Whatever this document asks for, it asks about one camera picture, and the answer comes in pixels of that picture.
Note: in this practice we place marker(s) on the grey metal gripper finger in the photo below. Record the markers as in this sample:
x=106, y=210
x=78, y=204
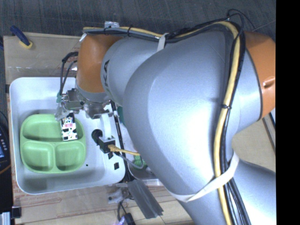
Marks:
x=60, y=112
x=74, y=111

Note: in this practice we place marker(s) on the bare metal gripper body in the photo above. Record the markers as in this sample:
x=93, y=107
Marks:
x=75, y=99

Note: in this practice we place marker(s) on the white cow print carton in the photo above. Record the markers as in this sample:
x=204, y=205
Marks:
x=69, y=130

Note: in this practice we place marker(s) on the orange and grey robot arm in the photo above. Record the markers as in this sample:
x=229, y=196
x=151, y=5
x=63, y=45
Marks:
x=178, y=97

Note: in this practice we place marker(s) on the green divided plate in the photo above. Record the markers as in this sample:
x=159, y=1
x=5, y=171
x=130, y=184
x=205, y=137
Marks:
x=39, y=153

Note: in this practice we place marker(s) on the thin black and white rod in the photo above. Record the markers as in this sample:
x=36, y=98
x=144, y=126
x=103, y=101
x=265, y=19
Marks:
x=122, y=139

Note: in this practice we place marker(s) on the green toy vegetable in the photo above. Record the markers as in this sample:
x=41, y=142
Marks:
x=138, y=161

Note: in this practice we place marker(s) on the black cylinder on white bracket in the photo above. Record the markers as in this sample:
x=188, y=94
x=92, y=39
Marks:
x=106, y=144

